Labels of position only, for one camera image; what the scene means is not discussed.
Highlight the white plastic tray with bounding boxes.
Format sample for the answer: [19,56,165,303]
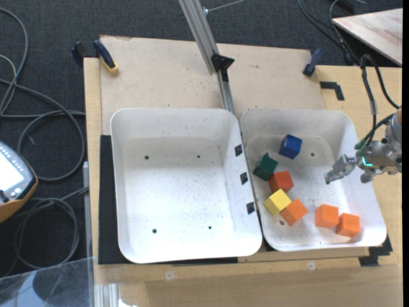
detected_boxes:
[109,107,264,265]
[240,108,388,253]

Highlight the yellow cube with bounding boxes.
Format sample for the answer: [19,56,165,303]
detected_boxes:
[263,188,293,217]

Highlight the pale flat board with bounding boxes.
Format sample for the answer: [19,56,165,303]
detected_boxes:
[99,35,371,264]

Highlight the red-orange cube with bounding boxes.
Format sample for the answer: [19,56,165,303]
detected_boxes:
[268,171,295,194]

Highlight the green cube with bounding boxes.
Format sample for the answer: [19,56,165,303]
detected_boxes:
[252,153,279,182]

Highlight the orange cube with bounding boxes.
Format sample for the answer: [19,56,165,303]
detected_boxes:
[335,212,362,239]
[314,203,340,230]
[279,198,309,227]

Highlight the blue cube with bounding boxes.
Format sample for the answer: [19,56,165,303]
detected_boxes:
[278,134,304,161]

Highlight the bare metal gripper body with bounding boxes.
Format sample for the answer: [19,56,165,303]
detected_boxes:
[356,138,403,175]

